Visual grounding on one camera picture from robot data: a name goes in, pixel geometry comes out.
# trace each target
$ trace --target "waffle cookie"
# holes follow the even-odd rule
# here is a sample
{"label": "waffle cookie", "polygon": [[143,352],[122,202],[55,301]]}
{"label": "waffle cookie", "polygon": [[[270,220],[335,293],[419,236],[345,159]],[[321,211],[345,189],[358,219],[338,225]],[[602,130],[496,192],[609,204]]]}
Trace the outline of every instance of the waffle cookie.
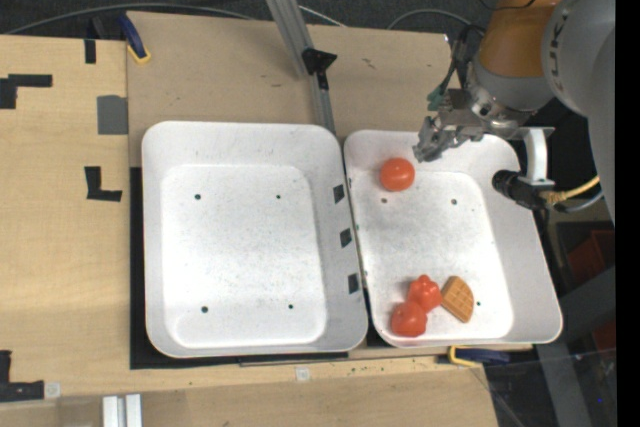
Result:
{"label": "waffle cookie", "polygon": [[442,306],[462,322],[469,322],[473,313],[473,292],[464,280],[451,276],[442,288]]}

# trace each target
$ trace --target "red tomato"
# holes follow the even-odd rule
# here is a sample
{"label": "red tomato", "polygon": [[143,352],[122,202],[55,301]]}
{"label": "red tomato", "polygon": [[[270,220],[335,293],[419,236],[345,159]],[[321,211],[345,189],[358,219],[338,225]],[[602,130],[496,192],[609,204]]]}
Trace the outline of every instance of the red tomato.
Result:
{"label": "red tomato", "polygon": [[380,168],[380,183],[388,191],[408,189],[415,177],[416,170],[407,159],[389,159]]}
{"label": "red tomato", "polygon": [[400,336],[420,336],[427,330],[427,314],[413,301],[399,304],[391,314],[391,331]]}
{"label": "red tomato", "polygon": [[418,303],[425,313],[429,313],[436,306],[442,304],[442,294],[438,284],[423,274],[409,285],[407,300]]}

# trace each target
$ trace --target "wooden table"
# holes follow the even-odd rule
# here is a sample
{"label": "wooden table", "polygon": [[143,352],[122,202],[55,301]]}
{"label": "wooden table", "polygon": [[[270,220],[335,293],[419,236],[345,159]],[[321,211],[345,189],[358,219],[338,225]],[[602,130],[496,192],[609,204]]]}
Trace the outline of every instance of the wooden table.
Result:
{"label": "wooden table", "polygon": [[[4,406],[0,425],[56,425],[65,407],[68,416],[95,405],[91,396],[135,392],[145,393],[145,425],[214,416],[253,425],[261,414],[263,425],[397,417],[495,426],[482,369],[437,364],[443,348],[365,345],[346,361],[130,370],[129,168],[139,165],[145,128],[162,119],[313,121],[307,82],[273,23],[131,18],[152,53],[145,66],[119,41],[97,41],[90,64],[82,40],[0,37],[0,78],[53,77],[51,88],[19,87],[16,109],[0,110],[0,349],[13,351],[12,381],[57,382],[63,397]],[[361,128],[417,132],[425,96],[447,71],[442,35],[310,31],[319,49],[339,55],[329,73],[339,138]],[[106,95],[129,98],[129,136],[98,133],[97,98]],[[102,188],[121,190],[121,201],[87,199],[87,166],[101,168]],[[308,382],[296,382],[301,365]]]}

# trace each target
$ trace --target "red pepper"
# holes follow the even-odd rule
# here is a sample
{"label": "red pepper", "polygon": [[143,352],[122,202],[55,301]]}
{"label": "red pepper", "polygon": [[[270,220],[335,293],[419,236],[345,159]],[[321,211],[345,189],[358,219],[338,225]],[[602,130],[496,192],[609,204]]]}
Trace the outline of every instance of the red pepper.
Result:
{"label": "red pepper", "polygon": [[407,301],[418,303],[425,313],[429,313],[436,306],[442,304],[440,287],[429,276],[423,274],[409,285]]}
{"label": "red pepper", "polygon": [[399,336],[420,336],[427,330],[427,314],[413,301],[399,304],[391,314],[391,331]]}

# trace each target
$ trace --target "black tape marking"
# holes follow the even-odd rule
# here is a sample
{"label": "black tape marking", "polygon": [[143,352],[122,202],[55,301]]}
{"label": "black tape marking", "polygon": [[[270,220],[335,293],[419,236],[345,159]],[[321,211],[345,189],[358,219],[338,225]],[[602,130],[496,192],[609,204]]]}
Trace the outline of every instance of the black tape marking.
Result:
{"label": "black tape marking", "polygon": [[21,402],[44,398],[44,381],[12,383],[9,380],[11,351],[0,350],[0,402]]}
{"label": "black tape marking", "polygon": [[84,62],[96,64],[96,42],[92,39],[84,40]]}
{"label": "black tape marking", "polygon": [[122,191],[102,190],[102,170],[100,167],[87,166],[84,168],[84,174],[87,177],[87,199],[116,202],[122,199]]}
{"label": "black tape marking", "polygon": [[18,87],[51,87],[52,75],[16,75],[9,74],[0,79],[0,109],[15,109]]}
{"label": "black tape marking", "polygon": [[333,200],[338,203],[341,199],[344,198],[344,186],[341,185],[336,185],[333,188]]}
{"label": "black tape marking", "polygon": [[354,294],[360,290],[360,282],[358,281],[357,274],[349,274],[347,279],[349,281],[349,294]]}
{"label": "black tape marking", "polygon": [[340,232],[340,244],[342,245],[342,247],[346,247],[349,242],[351,242],[351,240],[352,237],[350,228],[347,228],[346,230]]}

